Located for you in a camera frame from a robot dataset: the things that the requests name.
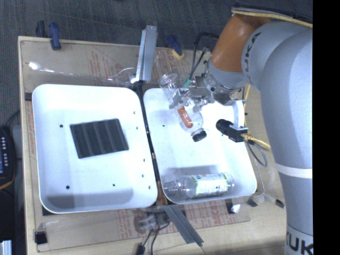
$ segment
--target plastic bottle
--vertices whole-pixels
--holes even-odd
[[[170,198],[196,199],[231,193],[235,182],[228,172],[185,175],[164,184],[164,192]]]
[[[173,105],[173,98],[177,90],[184,85],[177,73],[164,74],[158,80],[159,86],[166,95],[169,106]],[[192,108],[186,110],[185,106],[176,105],[172,110],[176,110],[176,116],[182,129],[191,134],[192,139],[198,142],[207,136],[203,129],[203,117],[200,112],[194,112]]]

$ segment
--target gray carpet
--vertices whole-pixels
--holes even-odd
[[[146,24],[156,24],[157,46],[174,35],[193,48],[198,33],[220,34],[235,1],[313,16],[313,0],[0,0],[0,125],[20,107],[18,36],[35,36],[39,20],[56,22],[62,39],[129,45],[139,44]],[[8,125],[19,123],[17,116]]]

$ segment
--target black rectangle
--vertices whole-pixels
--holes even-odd
[[[70,125],[78,158],[128,150],[119,119]]]

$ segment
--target black bottle cap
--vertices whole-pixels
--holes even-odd
[[[194,135],[192,139],[194,142],[198,142],[204,139],[206,136],[207,136],[207,133],[204,130],[202,130],[200,133],[197,133],[196,135]]]

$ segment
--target white stripe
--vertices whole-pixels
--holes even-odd
[[[301,169],[276,164],[276,169],[287,176],[300,177],[302,179],[313,178],[313,168]]]

